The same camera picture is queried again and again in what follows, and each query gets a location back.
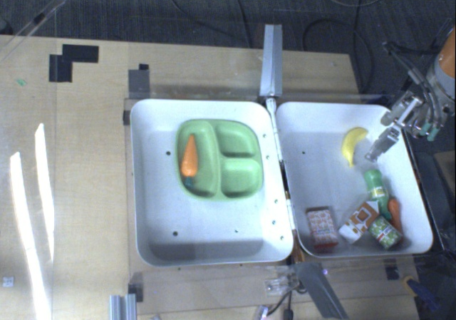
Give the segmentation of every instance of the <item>wooden surface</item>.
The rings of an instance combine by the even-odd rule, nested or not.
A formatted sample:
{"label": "wooden surface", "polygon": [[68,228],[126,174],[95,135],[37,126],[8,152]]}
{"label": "wooden surface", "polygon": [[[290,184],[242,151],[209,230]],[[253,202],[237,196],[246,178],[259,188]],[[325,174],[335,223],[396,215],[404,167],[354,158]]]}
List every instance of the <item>wooden surface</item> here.
{"label": "wooden surface", "polygon": [[[48,55],[60,54],[63,43],[100,46],[100,60],[74,63],[73,82],[54,85],[47,82]],[[197,271],[204,271],[199,268],[196,272],[183,269],[183,274],[175,278],[185,276],[187,281],[172,283],[167,272],[132,259],[135,248],[131,242],[131,220],[128,220],[128,152],[122,115],[124,98],[128,95],[128,69],[137,69],[139,63],[150,66],[153,93],[170,93],[171,90],[174,97],[200,91],[215,94],[222,91],[225,97],[237,91],[255,91],[261,75],[261,51],[258,50],[111,41],[31,38],[4,61],[0,65],[0,93],[2,110],[6,109],[7,113],[0,121],[8,144],[4,144],[0,157],[1,188],[7,192],[1,198],[0,269],[3,275],[16,276],[16,285],[11,291],[5,288],[0,291],[2,314],[6,318],[33,318],[24,252],[16,225],[5,217],[14,215],[9,189],[9,156],[17,150],[22,152],[24,172],[27,172],[24,174],[31,175],[32,180],[35,172],[29,135],[42,122],[50,165],[55,168],[51,169],[56,211],[53,319],[107,319],[109,296],[125,295],[128,282],[138,273],[146,282],[157,285],[160,279],[158,283],[163,285],[159,296],[153,296],[150,291],[145,293],[148,304],[146,301],[138,304],[140,319],[150,319],[156,312],[161,313],[162,320],[250,319],[255,309],[253,304],[264,301],[273,304],[278,300],[267,297],[261,287],[263,269],[249,271],[249,266],[233,269],[239,275],[239,287],[233,287],[235,277],[210,278],[226,276],[226,272],[214,274],[217,268],[206,270],[206,276],[211,274],[206,282],[198,277]],[[27,84],[21,87],[18,79],[24,79]],[[347,56],[297,52],[284,53],[284,90],[357,91]],[[40,208],[34,200],[36,188],[32,184],[29,187],[30,205],[38,217]],[[43,233],[34,234],[42,237]],[[355,265],[354,268],[359,268],[355,273],[352,267],[332,265],[330,283],[351,319],[418,318],[413,299],[399,281],[388,281],[378,264],[373,269]],[[398,266],[401,276],[416,275],[413,261],[404,259]],[[207,282],[212,282],[219,291],[213,301],[206,301],[204,297]],[[216,309],[235,306],[239,298],[242,301],[232,309]],[[320,319],[308,295],[296,296],[294,301],[297,301],[295,319]],[[161,309],[151,309],[151,305],[158,302]],[[382,305],[385,312],[371,311],[378,305]],[[176,309],[193,311],[177,313]]]}

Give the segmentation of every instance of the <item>toy carrot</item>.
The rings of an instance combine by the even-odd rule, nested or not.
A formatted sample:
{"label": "toy carrot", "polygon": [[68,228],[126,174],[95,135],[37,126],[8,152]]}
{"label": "toy carrot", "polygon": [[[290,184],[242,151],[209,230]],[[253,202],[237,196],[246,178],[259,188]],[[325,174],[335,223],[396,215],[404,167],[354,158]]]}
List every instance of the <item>toy carrot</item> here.
{"label": "toy carrot", "polygon": [[193,134],[188,137],[184,155],[182,156],[182,162],[180,163],[180,172],[185,178],[184,185],[186,187],[191,187],[192,178],[198,173],[197,145]]}
{"label": "toy carrot", "polygon": [[402,224],[400,222],[400,209],[399,209],[399,201],[395,198],[390,198],[388,201],[388,211],[391,213],[391,221],[390,223],[394,228],[402,234]]}

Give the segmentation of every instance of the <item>white plastic tray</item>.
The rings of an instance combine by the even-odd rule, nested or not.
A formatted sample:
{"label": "white plastic tray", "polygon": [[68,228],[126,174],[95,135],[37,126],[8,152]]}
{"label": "white plastic tray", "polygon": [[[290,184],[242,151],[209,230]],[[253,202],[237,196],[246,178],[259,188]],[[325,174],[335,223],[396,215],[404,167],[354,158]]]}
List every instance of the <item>white plastic tray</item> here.
{"label": "white plastic tray", "polygon": [[[251,197],[191,197],[179,184],[176,132],[192,119],[224,119],[256,134],[263,186]],[[276,262],[293,246],[271,120],[256,103],[142,100],[131,111],[136,242],[155,266]]]}
{"label": "white plastic tray", "polygon": [[[432,245],[432,230],[403,138],[373,164],[364,159],[385,126],[387,111],[377,105],[337,103],[284,103],[277,110],[277,124],[289,181],[291,202],[303,248],[317,257],[369,257],[419,254]],[[343,136],[351,128],[369,133],[356,149],[355,164],[348,167],[341,154]],[[338,229],[368,199],[363,173],[378,168],[390,193],[401,207],[402,244],[385,251],[370,235],[350,245],[340,237],[329,253],[318,253],[311,240],[306,210],[329,206]]]}

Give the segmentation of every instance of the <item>small bottle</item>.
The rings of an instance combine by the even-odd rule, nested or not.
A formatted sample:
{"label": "small bottle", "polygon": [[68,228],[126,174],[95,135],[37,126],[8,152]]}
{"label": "small bottle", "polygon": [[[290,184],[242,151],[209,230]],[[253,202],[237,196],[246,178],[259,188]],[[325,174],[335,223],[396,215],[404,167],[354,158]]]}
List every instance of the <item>small bottle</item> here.
{"label": "small bottle", "polygon": [[388,191],[382,181],[382,174],[378,169],[371,169],[364,173],[364,180],[368,186],[370,199],[378,202],[380,213],[388,221],[391,220],[391,213],[388,211]]}

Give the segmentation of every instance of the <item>green divided plate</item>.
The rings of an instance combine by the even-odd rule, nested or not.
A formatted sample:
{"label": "green divided plate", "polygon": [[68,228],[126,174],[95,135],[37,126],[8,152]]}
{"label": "green divided plate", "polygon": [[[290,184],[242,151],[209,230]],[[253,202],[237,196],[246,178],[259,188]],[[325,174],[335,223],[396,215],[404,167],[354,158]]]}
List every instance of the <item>green divided plate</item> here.
{"label": "green divided plate", "polygon": [[[180,163],[189,136],[195,136],[198,173],[189,187]],[[252,196],[263,185],[258,139],[248,126],[228,120],[189,120],[177,131],[177,174],[195,197],[230,200]]]}

